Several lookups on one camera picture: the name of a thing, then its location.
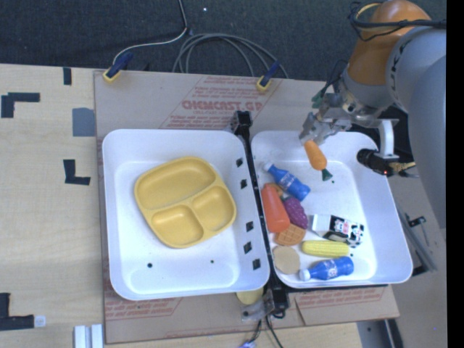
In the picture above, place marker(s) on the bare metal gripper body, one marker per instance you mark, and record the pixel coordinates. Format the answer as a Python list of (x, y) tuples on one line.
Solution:
[(349, 109)]

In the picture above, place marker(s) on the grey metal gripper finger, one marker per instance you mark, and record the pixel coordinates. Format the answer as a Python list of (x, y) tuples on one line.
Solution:
[(309, 127), (328, 129)]

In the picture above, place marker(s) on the orange carrot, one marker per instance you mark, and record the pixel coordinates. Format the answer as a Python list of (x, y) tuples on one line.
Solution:
[(316, 156)]

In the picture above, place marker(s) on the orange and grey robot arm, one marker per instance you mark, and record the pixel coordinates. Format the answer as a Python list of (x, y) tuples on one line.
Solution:
[(417, 71)]

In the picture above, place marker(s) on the blue bottle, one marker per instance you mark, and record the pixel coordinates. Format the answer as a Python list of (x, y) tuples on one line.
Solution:
[(331, 268), (290, 183)]

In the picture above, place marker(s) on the purple grapes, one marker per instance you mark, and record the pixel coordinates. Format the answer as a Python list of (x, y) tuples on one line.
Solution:
[(296, 212)]

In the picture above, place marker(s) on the white plastic tray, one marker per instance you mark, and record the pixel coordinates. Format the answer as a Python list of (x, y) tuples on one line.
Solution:
[(181, 274), (366, 209)]

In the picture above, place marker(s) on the orange bottle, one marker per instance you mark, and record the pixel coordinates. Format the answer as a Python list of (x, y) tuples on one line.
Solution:
[(273, 212)]

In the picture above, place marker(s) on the black and white milk carton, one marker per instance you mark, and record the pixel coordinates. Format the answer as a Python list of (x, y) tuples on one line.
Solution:
[(344, 228)]

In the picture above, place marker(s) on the brown waffle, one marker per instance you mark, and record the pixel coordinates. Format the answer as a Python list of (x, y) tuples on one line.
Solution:
[(290, 236)]

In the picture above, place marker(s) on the yellow corn cob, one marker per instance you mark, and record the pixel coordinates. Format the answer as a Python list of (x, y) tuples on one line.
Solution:
[(324, 248)]

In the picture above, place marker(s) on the tan round biscuit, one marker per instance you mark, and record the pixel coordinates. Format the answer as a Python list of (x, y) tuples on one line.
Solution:
[(286, 259)]

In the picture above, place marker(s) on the yellow divided plate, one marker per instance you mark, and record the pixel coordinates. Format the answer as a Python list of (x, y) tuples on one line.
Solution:
[(181, 194)]

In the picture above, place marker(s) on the brown cardboard board red print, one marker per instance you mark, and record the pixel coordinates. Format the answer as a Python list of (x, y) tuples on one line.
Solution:
[(152, 100)]

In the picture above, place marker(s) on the yellow round object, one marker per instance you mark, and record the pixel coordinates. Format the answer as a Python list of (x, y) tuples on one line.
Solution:
[(249, 296)]

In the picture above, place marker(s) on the black cylinder on white bracket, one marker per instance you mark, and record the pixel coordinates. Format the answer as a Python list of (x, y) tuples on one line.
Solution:
[(375, 160)]

